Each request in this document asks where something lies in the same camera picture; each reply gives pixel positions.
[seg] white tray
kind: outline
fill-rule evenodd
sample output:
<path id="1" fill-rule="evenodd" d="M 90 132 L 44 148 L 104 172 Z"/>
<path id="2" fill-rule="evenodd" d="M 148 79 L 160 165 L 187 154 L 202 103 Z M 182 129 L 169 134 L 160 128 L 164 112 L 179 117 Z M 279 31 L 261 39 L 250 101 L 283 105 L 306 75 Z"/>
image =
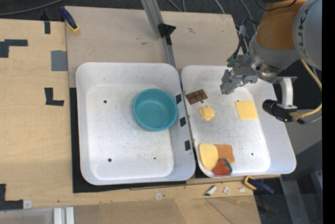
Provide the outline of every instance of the white tray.
<path id="1" fill-rule="evenodd" d="M 84 63 L 77 69 L 76 86 L 80 165 L 89 183 L 183 181 L 194 174 L 180 76 L 174 67 L 165 63 Z M 146 131 L 133 116 L 135 96 L 149 88 L 181 97 L 177 121 L 167 130 Z"/>
<path id="2" fill-rule="evenodd" d="M 276 100 L 273 86 L 262 80 L 238 87 L 229 95 L 220 91 L 226 66 L 191 65 L 181 71 L 184 94 L 203 89 L 208 98 L 192 105 L 186 100 L 189 124 L 199 167 L 209 177 L 230 177 L 263 174 L 288 174 L 296 167 L 296 159 L 285 124 L 266 113 L 262 104 L 266 99 Z M 235 107 L 237 100 L 252 100 L 258 119 L 240 120 Z M 201 106 L 210 106 L 215 117 L 205 121 Z M 204 168 L 200 154 L 201 143 L 229 144 L 235 161 L 229 176 L 214 175 Z"/>

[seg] yellow square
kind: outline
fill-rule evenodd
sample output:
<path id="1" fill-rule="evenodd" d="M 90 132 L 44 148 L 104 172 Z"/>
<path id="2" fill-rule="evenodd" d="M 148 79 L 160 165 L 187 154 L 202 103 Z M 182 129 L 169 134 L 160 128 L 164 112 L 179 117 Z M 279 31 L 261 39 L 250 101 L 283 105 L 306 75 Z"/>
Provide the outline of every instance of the yellow square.
<path id="1" fill-rule="evenodd" d="M 252 100 L 236 101 L 235 106 L 240 120 L 258 119 L 257 111 Z"/>

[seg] robotic arm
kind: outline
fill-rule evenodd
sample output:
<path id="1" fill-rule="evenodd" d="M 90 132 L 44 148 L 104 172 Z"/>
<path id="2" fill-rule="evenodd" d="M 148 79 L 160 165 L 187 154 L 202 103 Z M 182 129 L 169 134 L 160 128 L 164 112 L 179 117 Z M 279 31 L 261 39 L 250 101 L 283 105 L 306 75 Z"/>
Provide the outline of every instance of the robotic arm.
<path id="1" fill-rule="evenodd" d="M 322 0 L 256 1 L 269 4 L 248 47 L 242 48 L 243 54 L 238 55 L 240 39 L 236 52 L 227 60 L 227 66 L 232 69 L 225 70 L 221 92 L 230 94 L 246 83 L 256 83 L 257 79 L 280 83 L 282 102 L 266 100 L 263 109 L 281 121 L 303 123 L 299 118 L 307 115 L 297 113 L 297 107 L 293 106 L 292 80 L 295 78 L 277 75 L 298 59 L 307 70 L 308 65 L 322 70 Z"/>

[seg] yellow cable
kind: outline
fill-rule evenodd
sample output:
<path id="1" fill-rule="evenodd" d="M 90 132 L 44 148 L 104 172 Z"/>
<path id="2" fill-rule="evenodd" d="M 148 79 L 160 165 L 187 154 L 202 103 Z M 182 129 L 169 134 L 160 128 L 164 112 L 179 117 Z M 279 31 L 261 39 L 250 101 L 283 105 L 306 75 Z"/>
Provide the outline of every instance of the yellow cable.
<path id="1" fill-rule="evenodd" d="M 322 91 L 322 84 L 321 84 L 320 80 L 315 76 L 313 71 L 309 68 L 309 66 L 306 64 L 305 60 L 301 59 L 301 62 L 303 63 L 305 69 L 312 76 L 312 78 L 314 79 L 314 81 L 317 83 L 320 90 Z M 312 111 L 309 111 L 307 113 L 289 113 L 289 115 L 291 115 L 294 119 L 297 120 L 297 119 L 301 119 L 301 118 L 305 118 L 307 116 L 313 115 L 313 114 L 317 113 L 318 111 L 320 111 L 321 109 L 322 109 L 322 102 L 316 109 L 314 109 Z"/>

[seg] blue bowl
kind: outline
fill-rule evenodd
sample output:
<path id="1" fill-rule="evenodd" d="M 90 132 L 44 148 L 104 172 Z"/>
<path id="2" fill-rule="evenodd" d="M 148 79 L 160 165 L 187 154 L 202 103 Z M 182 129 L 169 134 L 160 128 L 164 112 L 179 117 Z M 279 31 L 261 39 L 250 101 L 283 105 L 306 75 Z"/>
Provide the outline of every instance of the blue bowl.
<path id="1" fill-rule="evenodd" d="M 133 103 L 137 123 L 147 131 L 162 131 L 177 119 L 176 101 L 165 91 L 147 89 L 139 93 Z"/>

